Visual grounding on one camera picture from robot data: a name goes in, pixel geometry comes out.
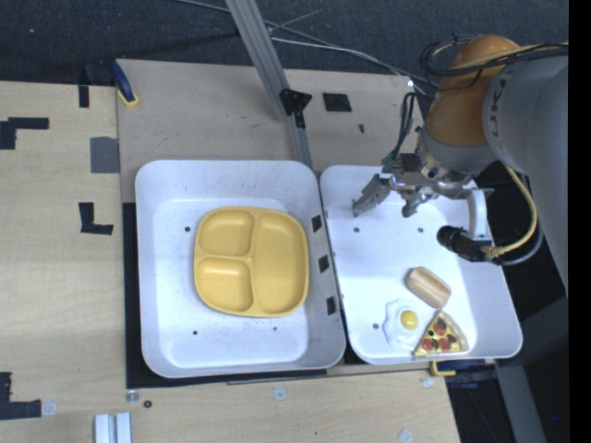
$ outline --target white tray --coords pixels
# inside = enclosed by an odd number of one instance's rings
[[[415,361],[411,351],[393,342],[386,311],[410,304],[422,318],[414,337],[418,342],[425,320],[434,313],[404,283],[406,274],[418,266],[430,269],[452,288],[443,310],[464,331],[469,345],[467,352],[433,360],[516,354],[522,332],[502,269],[461,259],[436,239],[441,226],[467,227],[467,202],[439,197],[404,218],[404,201],[392,192],[377,208],[354,218],[353,200],[379,171],[378,167],[333,166],[320,177],[347,334],[356,354],[374,365]]]
[[[307,166],[291,161],[150,162],[136,177],[136,206],[141,346],[156,374],[321,369],[341,359],[344,325],[318,181]],[[285,211],[304,227],[308,297],[293,314],[236,317],[199,299],[193,282],[195,234],[205,213],[225,206]],[[319,215],[322,226],[314,231],[312,218]],[[329,260],[324,271],[319,267],[322,257]]]

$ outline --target dark floor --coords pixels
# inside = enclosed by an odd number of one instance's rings
[[[225,6],[223,0],[189,0]],[[263,17],[291,30],[371,54],[403,73],[422,76],[418,57],[452,34],[495,33],[519,44],[569,40],[569,0],[257,0]],[[76,84],[83,67],[94,82],[110,84],[115,58],[250,65],[227,13],[164,0],[0,0],[0,80]],[[310,41],[293,32],[286,39]],[[276,43],[283,66],[388,73],[384,65],[323,49]],[[528,221],[527,207],[499,166],[478,179],[494,186],[490,223],[497,241],[514,238]],[[505,270],[521,320],[564,296],[549,251]],[[570,441],[568,346],[526,368],[548,443]],[[471,388],[450,382],[465,443],[513,441],[494,378]]]

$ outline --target metal bracket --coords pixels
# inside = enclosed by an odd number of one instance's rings
[[[283,89],[279,94],[285,114],[294,116],[295,126],[301,129],[306,129],[306,123],[304,122],[304,109],[306,105],[312,100],[312,96],[308,93],[298,92],[291,89]]]

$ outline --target yellow plate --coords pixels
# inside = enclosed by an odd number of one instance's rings
[[[209,307],[245,317],[281,317],[308,295],[302,225],[278,210],[223,207],[199,223],[195,287]]]

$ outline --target pizza slice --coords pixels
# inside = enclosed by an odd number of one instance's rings
[[[467,349],[468,343],[460,327],[448,314],[439,310],[423,333],[413,355],[458,353]]]

